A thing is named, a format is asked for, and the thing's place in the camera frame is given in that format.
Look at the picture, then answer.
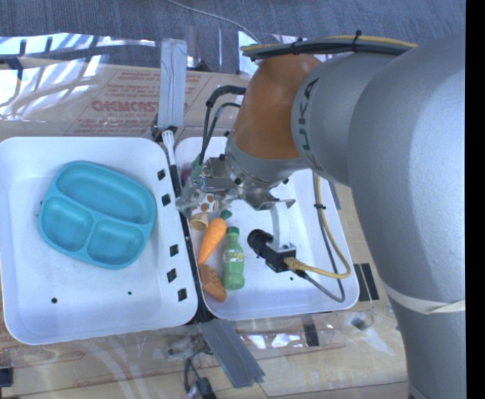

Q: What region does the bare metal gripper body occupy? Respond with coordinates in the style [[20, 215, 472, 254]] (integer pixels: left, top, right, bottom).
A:
[[201, 155, 284, 208]]

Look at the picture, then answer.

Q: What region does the white carton with orange print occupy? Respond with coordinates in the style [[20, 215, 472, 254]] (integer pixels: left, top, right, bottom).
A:
[[191, 192, 223, 215]]

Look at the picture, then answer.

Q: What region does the tan ice cream cone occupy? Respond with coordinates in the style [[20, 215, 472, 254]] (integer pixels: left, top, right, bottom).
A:
[[189, 212, 210, 231]]

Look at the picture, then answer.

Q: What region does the orange carrot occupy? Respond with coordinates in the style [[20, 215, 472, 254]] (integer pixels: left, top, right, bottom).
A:
[[196, 209, 233, 267]]

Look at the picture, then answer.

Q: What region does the green bottle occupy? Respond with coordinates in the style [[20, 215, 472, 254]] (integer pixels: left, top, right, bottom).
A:
[[221, 226, 246, 291]]

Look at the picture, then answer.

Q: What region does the blue divided plate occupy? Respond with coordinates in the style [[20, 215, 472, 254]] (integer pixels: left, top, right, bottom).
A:
[[37, 160, 158, 270]]

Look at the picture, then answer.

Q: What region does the brown bread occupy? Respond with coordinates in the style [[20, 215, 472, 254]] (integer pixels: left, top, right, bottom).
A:
[[199, 264, 228, 303]]

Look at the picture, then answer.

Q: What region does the white plastic tray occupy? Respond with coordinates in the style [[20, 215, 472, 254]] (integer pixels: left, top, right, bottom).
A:
[[0, 135, 199, 346], [174, 135, 360, 322]]

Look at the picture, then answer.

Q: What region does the brown cardboard board red print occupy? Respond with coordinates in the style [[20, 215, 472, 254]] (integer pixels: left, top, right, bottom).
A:
[[0, 62, 409, 399]]

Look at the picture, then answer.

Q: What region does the black cylinder on white bracket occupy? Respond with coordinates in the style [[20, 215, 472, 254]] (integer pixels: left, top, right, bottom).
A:
[[246, 199, 298, 273]]

